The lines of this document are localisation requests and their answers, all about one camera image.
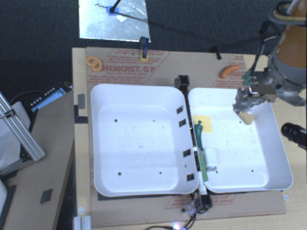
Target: empty white tray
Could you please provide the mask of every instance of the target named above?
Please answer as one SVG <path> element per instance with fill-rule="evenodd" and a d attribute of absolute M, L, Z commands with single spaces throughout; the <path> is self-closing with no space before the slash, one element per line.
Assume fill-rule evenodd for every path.
<path fill-rule="evenodd" d="M 254 106 L 250 113 L 256 118 L 246 125 L 233 111 L 236 92 L 196 88 L 189 93 L 192 116 L 210 117 L 212 125 L 212 133 L 201 135 L 204 153 L 210 151 L 208 163 L 216 167 L 207 172 L 206 187 L 215 193 L 289 188 L 293 177 L 271 104 Z"/>
<path fill-rule="evenodd" d="M 91 93 L 94 184 L 105 196 L 188 194 L 198 177 L 183 94 L 100 84 Z"/>

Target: yellow square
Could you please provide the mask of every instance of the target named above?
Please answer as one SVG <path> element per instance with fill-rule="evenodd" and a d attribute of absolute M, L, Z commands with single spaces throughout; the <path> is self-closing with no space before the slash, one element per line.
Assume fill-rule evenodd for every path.
<path fill-rule="evenodd" d="M 211 118 L 203 115 L 193 115 L 193 124 L 198 124 L 201 121 L 202 133 L 212 133 Z"/>

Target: dark floor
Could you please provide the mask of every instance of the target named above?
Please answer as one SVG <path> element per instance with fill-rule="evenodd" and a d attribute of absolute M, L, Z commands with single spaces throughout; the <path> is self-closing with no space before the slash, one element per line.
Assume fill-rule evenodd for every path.
<path fill-rule="evenodd" d="M 255 54 L 261 23 L 280 1 L 146 0 L 150 48 L 208 52 L 216 45 L 223 53 Z M 4 96 L 10 100 L 24 91 L 72 82 L 72 47 L 137 47 L 131 42 L 80 39 L 78 27 L 78 0 L 0 0 L 0 91 Z M 265 53 L 275 43 L 272 40 Z M 68 208 L 70 196 L 68 189 L 68 201 L 64 201 Z"/>

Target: orange sausage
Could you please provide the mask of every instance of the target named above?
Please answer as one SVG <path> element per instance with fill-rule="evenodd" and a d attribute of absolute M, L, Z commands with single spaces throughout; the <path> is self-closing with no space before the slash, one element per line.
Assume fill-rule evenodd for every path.
<path fill-rule="evenodd" d="M 95 56 L 89 56 L 88 58 L 86 58 L 86 64 L 90 66 L 93 71 L 102 70 L 102 61 Z"/>
<path fill-rule="evenodd" d="M 232 65 L 232 66 L 225 67 L 220 73 L 220 78 L 224 79 L 228 76 L 230 72 L 238 71 L 239 69 L 240 69 L 239 65 Z"/>

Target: white plastic container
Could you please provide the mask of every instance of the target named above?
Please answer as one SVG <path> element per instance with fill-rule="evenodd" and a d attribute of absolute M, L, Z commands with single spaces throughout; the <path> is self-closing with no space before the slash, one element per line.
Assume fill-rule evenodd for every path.
<path fill-rule="evenodd" d="M 213 192 L 286 189 L 292 174 L 272 107 L 255 106 L 250 126 L 234 113 L 236 90 L 193 89 L 191 114 L 210 117 L 202 133 Z M 188 194 L 196 170 L 183 94 L 173 87 L 100 84 L 91 93 L 94 184 L 105 196 Z"/>

